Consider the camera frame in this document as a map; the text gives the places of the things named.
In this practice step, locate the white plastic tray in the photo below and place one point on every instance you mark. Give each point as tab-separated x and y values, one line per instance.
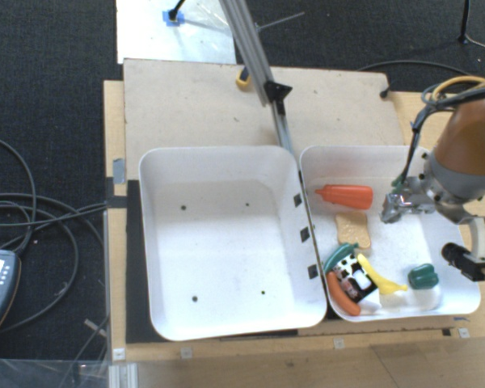
222	249
404	241

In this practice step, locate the thin black and white rod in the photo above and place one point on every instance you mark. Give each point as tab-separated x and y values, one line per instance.
312	237

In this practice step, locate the pale wood board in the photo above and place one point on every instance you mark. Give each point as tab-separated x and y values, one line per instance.
194	103

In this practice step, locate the orange sausage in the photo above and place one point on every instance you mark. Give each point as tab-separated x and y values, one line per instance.
341	297

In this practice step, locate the black and white carton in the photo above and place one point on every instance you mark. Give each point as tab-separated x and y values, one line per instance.
353	281

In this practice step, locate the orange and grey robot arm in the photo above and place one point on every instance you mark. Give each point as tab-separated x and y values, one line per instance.
466	136

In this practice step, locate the teal curved toy vegetable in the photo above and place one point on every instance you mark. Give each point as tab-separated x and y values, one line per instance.
334	255

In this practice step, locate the black cylinder on white bracket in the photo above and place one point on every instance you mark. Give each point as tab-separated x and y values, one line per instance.
466	261

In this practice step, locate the green bell pepper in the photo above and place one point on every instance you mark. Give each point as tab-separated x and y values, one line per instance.
423	277

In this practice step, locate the orange squeeze bottle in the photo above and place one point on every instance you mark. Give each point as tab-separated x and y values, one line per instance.
349	196

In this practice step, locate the yellow banana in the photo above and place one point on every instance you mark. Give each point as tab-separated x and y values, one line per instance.
378	279

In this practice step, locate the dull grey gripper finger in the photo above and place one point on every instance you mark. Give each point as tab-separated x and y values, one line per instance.
397	199
390	214

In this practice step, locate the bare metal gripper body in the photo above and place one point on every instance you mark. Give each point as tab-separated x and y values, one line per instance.
422	200

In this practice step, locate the tan toast slice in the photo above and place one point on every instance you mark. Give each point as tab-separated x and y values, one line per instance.
351	230

